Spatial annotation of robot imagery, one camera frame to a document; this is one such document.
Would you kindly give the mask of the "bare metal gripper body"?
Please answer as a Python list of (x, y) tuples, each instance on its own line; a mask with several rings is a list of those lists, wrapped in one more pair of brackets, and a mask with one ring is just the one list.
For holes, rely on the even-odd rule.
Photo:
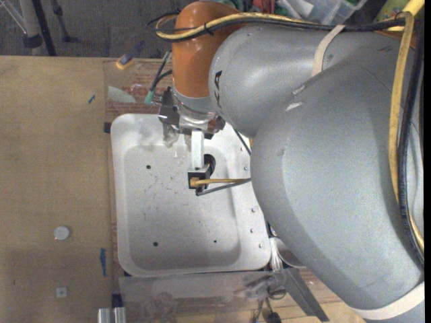
[(192, 131), (200, 130), (206, 139), (211, 139), (226, 125), (209, 96), (190, 98), (177, 91), (163, 93), (158, 118), (162, 127), (164, 124), (170, 124), (179, 135), (191, 136)]

